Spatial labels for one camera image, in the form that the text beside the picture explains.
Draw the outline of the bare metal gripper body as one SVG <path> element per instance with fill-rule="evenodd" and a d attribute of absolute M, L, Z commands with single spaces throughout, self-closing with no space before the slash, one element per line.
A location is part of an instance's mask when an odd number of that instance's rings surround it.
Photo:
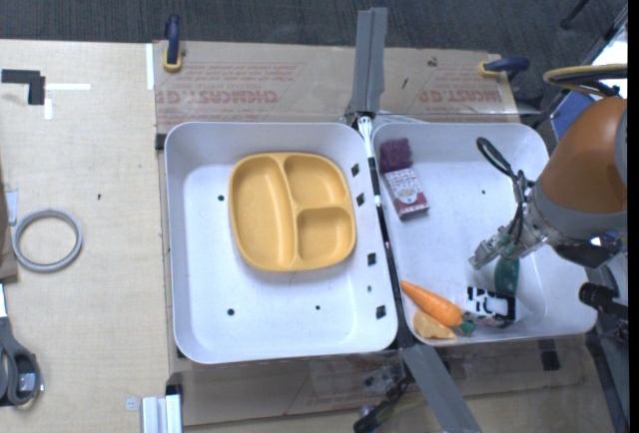
<path fill-rule="evenodd" d="M 494 237 L 494 253 L 504 259 L 519 259 L 537 250 L 550 235 L 550 226 L 540 219 L 525 219 L 521 227 L 502 226 Z"/>

